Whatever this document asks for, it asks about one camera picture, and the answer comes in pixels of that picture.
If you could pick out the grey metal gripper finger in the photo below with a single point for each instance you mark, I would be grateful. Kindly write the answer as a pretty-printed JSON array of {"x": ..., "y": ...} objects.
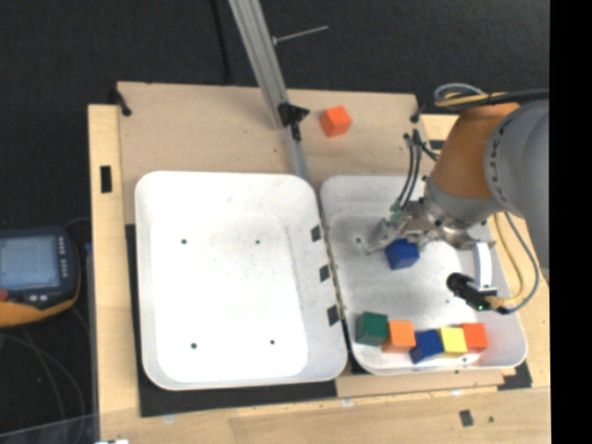
[
  {"x": 420, "y": 243},
  {"x": 380, "y": 236}
]

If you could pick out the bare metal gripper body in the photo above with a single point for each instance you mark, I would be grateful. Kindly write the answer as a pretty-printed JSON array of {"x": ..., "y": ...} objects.
[{"x": 444, "y": 229}]

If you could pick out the blue cube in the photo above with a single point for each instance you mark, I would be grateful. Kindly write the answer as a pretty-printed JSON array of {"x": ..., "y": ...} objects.
[
  {"x": 427, "y": 346},
  {"x": 401, "y": 255}
]

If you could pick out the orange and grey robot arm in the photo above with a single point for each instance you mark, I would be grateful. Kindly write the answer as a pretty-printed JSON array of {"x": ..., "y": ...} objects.
[{"x": 467, "y": 155}]

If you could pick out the white plastic tray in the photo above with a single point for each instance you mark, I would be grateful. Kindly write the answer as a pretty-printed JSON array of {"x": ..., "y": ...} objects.
[
  {"x": 416, "y": 294},
  {"x": 231, "y": 294}
]

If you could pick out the green cube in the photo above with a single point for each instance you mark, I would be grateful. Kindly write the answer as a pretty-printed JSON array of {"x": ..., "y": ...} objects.
[{"x": 371, "y": 329}]

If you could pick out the orange cube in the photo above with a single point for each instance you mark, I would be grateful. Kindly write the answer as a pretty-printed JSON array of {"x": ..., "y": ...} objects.
[
  {"x": 400, "y": 336},
  {"x": 475, "y": 336},
  {"x": 335, "y": 122}
]

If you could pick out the yellow cube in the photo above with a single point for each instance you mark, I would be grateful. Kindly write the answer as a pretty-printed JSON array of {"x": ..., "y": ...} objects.
[{"x": 453, "y": 340}]

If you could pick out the brown cardboard board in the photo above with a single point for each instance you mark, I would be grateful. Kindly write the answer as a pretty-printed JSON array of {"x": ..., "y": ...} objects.
[{"x": 208, "y": 127}]

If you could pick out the black cylinder on white bracket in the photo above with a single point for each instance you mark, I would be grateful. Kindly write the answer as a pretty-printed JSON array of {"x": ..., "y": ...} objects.
[{"x": 472, "y": 289}]

